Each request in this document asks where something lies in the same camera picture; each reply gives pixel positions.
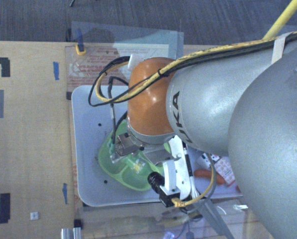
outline cardboard surface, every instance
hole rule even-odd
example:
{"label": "cardboard surface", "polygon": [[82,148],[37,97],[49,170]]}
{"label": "cardboard surface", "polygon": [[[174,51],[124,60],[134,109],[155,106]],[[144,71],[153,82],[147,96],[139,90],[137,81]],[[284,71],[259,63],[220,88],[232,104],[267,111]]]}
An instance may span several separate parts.
{"label": "cardboard surface", "polygon": [[[10,60],[10,77],[1,76],[0,66],[0,194],[10,193],[11,202],[0,238],[59,238],[62,228],[73,227],[65,45],[0,42],[0,57]],[[59,65],[58,80],[53,62]],[[31,221],[30,212],[40,218]]]}

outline yellow cable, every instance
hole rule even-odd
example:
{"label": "yellow cable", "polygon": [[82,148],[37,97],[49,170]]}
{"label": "yellow cable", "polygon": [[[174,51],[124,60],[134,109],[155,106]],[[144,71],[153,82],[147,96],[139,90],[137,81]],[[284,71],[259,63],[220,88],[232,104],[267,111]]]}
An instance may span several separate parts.
{"label": "yellow cable", "polygon": [[208,187],[206,188],[206,190],[201,195],[197,196],[194,199],[186,201],[186,202],[181,201],[179,198],[173,198],[172,202],[175,205],[175,207],[178,207],[178,208],[186,207],[188,205],[191,205],[191,204],[199,201],[201,198],[203,198],[208,193],[208,191],[211,189],[213,183],[214,183],[214,170],[211,167],[211,181],[210,181]]}
{"label": "yellow cable", "polygon": [[98,99],[100,99],[100,100],[103,101],[103,102],[105,102],[105,100],[107,100],[106,98],[104,98],[103,96],[100,95],[100,91],[99,91],[99,89],[100,89],[100,84],[101,84],[103,78],[107,75],[107,73],[109,73],[109,72],[111,72],[111,71],[113,71],[113,70],[115,70],[115,69],[117,69],[117,68],[119,68],[119,67],[122,67],[122,66],[124,66],[124,65],[127,65],[127,64],[128,64],[128,62],[126,61],[126,62],[120,63],[120,64],[118,64],[118,65],[114,65],[114,66],[110,67],[110,68],[106,71],[106,74],[101,74],[101,76],[98,78],[98,82],[97,82],[97,84],[96,84],[96,86],[95,86],[95,94],[96,94],[96,96],[98,97]]}
{"label": "yellow cable", "polygon": [[297,0],[292,0],[289,3],[289,5],[286,7],[286,9],[282,12],[282,14],[279,16],[277,21],[272,25],[270,30],[263,37],[263,39],[276,36],[280,32],[282,27],[288,22],[288,20],[296,12],[296,10],[297,10]]}
{"label": "yellow cable", "polygon": [[[255,40],[255,41],[248,41],[248,42],[241,42],[241,43],[236,43],[236,44],[229,44],[229,45],[214,47],[214,48],[210,48],[210,49],[206,49],[206,50],[196,51],[196,52],[190,53],[188,55],[185,55],[185,56],[171,62],[170,64],[168,64],[167,66],[165,66],[164,68],[159,70],[159,72],[160,72],[160,74],[164,74],[164,73],[171,70],[173,67],[175,67],[176,65],[178,65],[179,63],[181,63],[183,61],[187,61],[187,60],[197,58],[197,57],[202,57],[202,56],[205,56],[207,54],[221,52],[221,51],[227,51],[227,50],[233,50],[233,49],[237,49],[237,48],[245,48],[245,47],[255,46],[255,45],[259,45],[259,44],[266,43],[266,42],[269,42],[269,41],[273,41],[275,39],[277,39],[277,37],[271,37],[271,38],[260,39],[260,40]],[[127,62],[124,62],[124,63],[122,63],[120,65],[113,66],[107,72],[109,72],[109,71],[111,71],[111,70],[113,70],[115,68],[118,68],[118,67],[120,67],[122,65],[125,65],[125,64],[127,64]],[[100,76],[100,78],[98,79],[98,82],[97,82],[97,85],[96,85],[96,95],[97,95],[98,99],[100,99],[101,101],[109,102],[109,101],[111,101],[111,99],[107,99],[107,98],[101,96],[100,93],[99,93],[100,84],[102,82],[102,79],[105,76],[106,75],[102,74]],[[143,89],[145,89],[151,82],[156,80],[159,76],[160,76],[159,73],[152,74],[151,77],[148,80],[144,81],[142,84],[140,84],[138,87],[136,87],[135,89],[133,89],[132,91],[130,91],[126,95],[124,95],[124,96],[120,97],[119,99],[115,100],[115,102],[122,102],[122,101],[125,101],[127,99],[130,99],[130,98],[134,97],[139,92],[141,92]]]}

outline blue tape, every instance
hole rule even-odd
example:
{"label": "blue tape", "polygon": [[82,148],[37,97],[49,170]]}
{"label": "blue tape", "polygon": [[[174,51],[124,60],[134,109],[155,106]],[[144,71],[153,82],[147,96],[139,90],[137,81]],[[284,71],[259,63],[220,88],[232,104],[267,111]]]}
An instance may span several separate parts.
{"label": "blue tape", "polygon": [[53,62],[53,73],[54,73],[54,77],[55,80],[58,81],[59,78],[59,63],[58,62]]}
{"label": "blue tape", "polygon": [[62,192],[63,192],[65,204],[67,205],[68,204],[68,188],[67,188],[66,183],[63,183]]}
{"label": "blue tape", "polygon": [[83,35],[82,35],[82,31],[80,28],[78,28],[76,30],[76,34],[77,34],[77,41],[78,41],[78,48],[80,52],[84,51],[84,44],[83,44]]}

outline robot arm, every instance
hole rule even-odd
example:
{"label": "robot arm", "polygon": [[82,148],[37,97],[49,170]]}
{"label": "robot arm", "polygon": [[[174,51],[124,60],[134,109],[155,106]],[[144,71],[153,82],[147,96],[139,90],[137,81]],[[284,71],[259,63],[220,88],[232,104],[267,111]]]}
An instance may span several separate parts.
{"label": "robot arm", "polygon": [[[106,103],[128,101],[128,141],[138,149],[176,135],[193,148],[229,155],[238,186],[261,222],[276,238],[297,238],[297,32],[280,39],[279,52],[277,38],[270,38],[175,61],[151,58],[133,70],[127,93],[108,100],[97,88],[97,95]],[[172,182],[177,159],[160,157],[167,195],[179,188],[178,180],[176,188]],[[188,170],[187,163],[181,169]],[[293,225],[286,231],[284,210]]]}

